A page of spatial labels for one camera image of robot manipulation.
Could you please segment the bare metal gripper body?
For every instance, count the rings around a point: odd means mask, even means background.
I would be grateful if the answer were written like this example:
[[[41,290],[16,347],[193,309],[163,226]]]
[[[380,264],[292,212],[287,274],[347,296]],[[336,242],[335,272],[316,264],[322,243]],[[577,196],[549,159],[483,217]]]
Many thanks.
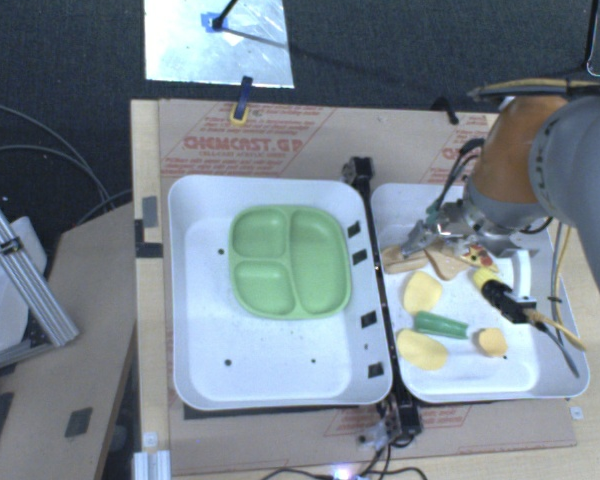
[[[426,226],[444,239],[468,239],[477,236],[486,217],[471,201],[433,203],[426,210]]]

